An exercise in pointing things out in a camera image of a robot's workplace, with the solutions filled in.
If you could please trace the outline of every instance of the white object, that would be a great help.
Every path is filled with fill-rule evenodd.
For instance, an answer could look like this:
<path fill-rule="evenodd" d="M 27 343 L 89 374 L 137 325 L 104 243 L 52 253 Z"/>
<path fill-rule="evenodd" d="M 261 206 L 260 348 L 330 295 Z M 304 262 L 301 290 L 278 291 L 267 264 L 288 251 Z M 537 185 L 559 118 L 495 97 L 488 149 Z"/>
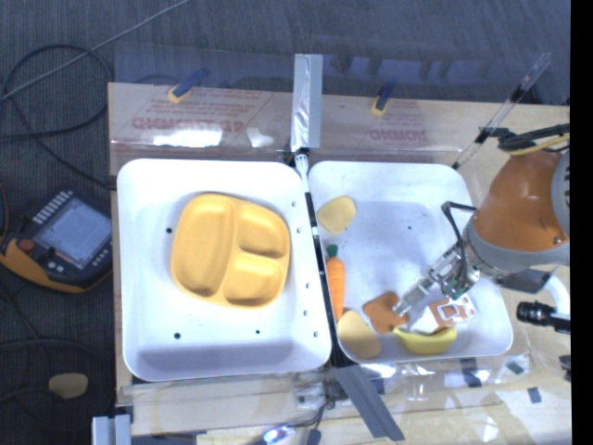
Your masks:
<path fill-rule="evenodd" d="M 356 204 L 357 214 L 344 233 L 333 235 L 321 226 L 320 237 L 324 247 L 338 245 L 346 265 L 345 308 L 368 324 L 362 309 L 366 302 L 389 290 L 401 297 L 455 243 L 441 205 L 472 204 L 459 173 L 437 164 L 322 161 L 311 168 L 309 186 L 316 210 L 341 196 Z M 461 231 L 471 214 L 455 210 L 453 216 Z M 457 326 L 457 340 L 439 355 L 416 355 L 392 334 L 379 336 L 381 353 L 370 360 L 344 351 L 356 362 L 384 364 L 502 354 L 511 346 L 512 327 L 498 287 L 481 279 L 468 296 L 477 314 Z M 410 322 L 442 298 L 434 286 L 425 302 L 410 310 Z"/>
<path fill-rule="evenodd" d="M 280 214 L 291 260 L 281 296 L 231 309 L 181 291 L 170 276 L 187 202 L 216 192 Z M 118 176 L 123 358 L 146 381 L 309 371 L 332 343 L 306 199 L 298 174 L 273 162 L 137 159 Z"/>

